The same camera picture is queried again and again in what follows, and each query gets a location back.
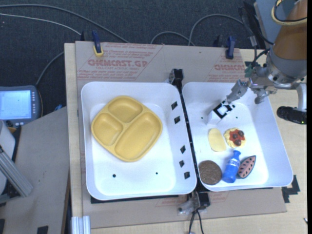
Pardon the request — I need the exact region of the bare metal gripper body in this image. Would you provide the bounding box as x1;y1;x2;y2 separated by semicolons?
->
247;66;301;93

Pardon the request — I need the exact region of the white box with black print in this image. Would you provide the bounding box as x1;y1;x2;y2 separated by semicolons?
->
206;100;236;126

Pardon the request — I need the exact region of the white plastic tray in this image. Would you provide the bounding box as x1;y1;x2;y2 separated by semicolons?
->
80;81;198;201
181;81;294;193

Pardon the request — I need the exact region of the yellow spaghetti with meatballs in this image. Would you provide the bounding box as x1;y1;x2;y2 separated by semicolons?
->
223;127;247;149

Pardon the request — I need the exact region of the pale yellow oval slice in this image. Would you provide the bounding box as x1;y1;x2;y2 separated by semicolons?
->
207;127;228;153

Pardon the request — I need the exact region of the thin black rod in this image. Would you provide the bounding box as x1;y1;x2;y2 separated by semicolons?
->
178;81;199;193

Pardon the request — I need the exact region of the pink watermelon slice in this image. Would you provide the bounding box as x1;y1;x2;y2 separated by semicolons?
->
237;155;257;179

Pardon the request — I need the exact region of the blue bottle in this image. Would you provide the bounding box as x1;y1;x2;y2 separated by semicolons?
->
221;150;242;184

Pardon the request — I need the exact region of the brown round biscuit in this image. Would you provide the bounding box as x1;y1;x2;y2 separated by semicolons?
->
197;159;223;186

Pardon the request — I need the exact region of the brown cardboard board red print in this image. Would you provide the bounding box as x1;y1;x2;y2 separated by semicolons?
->
75;40;288;229

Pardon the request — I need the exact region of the yellow divided plate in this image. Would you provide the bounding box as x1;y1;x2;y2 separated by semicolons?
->
90;95;164;163

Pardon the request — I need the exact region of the black cylinder on white bracket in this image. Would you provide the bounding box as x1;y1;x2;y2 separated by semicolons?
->
276;82;308;125

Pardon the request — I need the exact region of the black block with thin wires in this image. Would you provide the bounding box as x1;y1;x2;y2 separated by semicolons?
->
187;191;211;210
168;68;184;85

